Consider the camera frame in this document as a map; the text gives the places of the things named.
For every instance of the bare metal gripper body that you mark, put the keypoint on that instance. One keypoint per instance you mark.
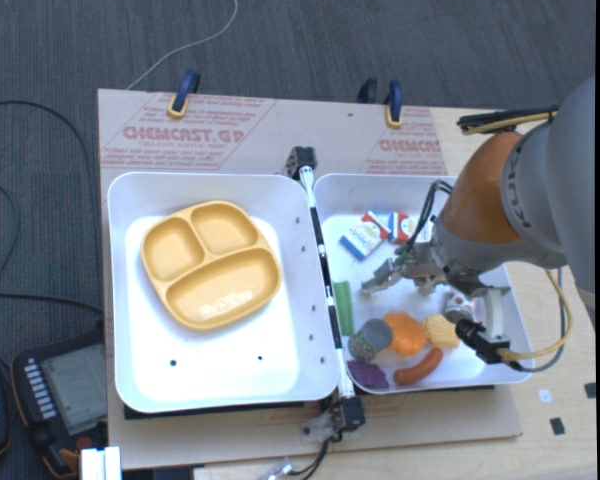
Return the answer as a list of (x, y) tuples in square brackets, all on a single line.
[(425, 268)]

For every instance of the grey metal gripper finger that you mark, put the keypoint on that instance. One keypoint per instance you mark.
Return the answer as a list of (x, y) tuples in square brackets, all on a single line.
[(386, 268), (380, 284)]

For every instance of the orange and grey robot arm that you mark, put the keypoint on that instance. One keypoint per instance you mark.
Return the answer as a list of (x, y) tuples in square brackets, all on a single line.
[(540, 183)]

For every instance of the blue white red carton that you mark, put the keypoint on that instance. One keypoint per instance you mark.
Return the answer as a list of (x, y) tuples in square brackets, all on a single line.
[(362, 240)]

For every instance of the green celery stick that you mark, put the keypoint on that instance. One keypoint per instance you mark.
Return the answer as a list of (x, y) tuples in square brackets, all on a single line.
[(344, 305)]

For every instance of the small white red can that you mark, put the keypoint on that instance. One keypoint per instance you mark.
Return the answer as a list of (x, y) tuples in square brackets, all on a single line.
[(459, 308)]

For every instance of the thin black and white rod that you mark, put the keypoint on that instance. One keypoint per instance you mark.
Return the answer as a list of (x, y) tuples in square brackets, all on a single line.
[(325, 278)]

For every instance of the orange pumpkin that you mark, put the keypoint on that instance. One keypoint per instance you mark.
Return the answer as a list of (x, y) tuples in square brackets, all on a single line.
[(406, 335)]

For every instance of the green can grey lid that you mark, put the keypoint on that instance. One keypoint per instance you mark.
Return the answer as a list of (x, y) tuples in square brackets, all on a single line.
[(367, 342)]

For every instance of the yellow ridged chip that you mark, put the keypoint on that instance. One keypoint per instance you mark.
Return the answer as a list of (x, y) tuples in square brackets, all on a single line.
[(441, 331)]

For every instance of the white plastic tray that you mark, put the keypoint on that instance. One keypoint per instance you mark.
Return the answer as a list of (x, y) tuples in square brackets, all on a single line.
[(380, 198), (220, 368)]

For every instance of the purple grapes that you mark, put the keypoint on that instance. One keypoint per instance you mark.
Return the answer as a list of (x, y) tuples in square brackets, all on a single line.
[(369, 374)]

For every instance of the orange sausage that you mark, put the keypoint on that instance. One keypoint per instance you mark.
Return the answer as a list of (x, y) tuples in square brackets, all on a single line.
[(420, 366)]

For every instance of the yellow divided plate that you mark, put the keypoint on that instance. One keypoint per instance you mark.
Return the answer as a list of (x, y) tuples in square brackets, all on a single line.
[(215, 268)]

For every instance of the brown cardboard board red print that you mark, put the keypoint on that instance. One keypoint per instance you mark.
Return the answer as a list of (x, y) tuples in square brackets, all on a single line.
[(280, 123)]

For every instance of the black cylinder on white bracket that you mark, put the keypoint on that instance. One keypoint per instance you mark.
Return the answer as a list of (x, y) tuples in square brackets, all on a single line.
[(482, 340)]

